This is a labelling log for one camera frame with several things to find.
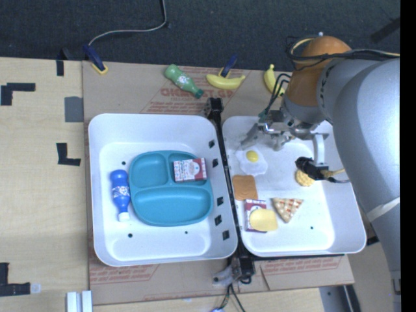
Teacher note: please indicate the brown cardboard board, red print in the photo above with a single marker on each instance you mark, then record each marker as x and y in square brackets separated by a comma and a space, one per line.
[130, 93]

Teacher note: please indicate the yellow cheese slice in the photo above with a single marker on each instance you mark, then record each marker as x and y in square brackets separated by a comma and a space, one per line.
[264, 220]

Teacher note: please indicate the blue bottle with white cap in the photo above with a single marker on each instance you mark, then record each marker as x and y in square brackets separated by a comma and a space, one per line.
[120, 190]

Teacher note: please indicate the red and white carton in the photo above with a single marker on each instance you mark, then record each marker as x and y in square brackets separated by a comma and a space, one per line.
[190, 170]
[253, 205]

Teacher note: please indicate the blue divided plate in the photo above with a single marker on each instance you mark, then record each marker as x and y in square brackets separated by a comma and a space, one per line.
[169, 203]

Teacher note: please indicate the white plastic tray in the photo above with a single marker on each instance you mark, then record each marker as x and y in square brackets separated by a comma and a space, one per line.
[318, 226]
[162, 242]

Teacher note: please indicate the white and yellow fried egg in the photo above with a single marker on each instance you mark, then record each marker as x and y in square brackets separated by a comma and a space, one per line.
[252, 161]

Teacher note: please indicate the yellow round biscuit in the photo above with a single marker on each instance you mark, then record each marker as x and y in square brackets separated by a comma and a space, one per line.
[303, 180]

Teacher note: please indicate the slice of pizza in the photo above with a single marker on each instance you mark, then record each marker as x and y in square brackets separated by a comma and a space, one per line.
[286, 208]

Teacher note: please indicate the brown bread slice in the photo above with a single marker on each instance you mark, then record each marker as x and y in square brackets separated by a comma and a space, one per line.
[244, 188]

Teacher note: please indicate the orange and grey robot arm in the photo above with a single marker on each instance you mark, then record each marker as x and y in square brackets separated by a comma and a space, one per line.
[364, 115]

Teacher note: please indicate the yellow banana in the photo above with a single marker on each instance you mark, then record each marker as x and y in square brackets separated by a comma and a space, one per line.
[226, 82]
[269, 80]

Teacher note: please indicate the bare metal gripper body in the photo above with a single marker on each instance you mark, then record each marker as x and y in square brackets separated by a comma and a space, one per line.
[276, 122]

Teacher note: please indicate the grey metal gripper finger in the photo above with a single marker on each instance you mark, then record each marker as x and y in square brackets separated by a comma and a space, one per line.
[251, 136]
[279, 144]

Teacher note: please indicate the black cylinder on white bracket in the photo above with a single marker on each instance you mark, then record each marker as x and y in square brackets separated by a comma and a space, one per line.
[310, 167]

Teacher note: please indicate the green bottle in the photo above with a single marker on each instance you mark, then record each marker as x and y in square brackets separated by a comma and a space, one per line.
[180, 79]

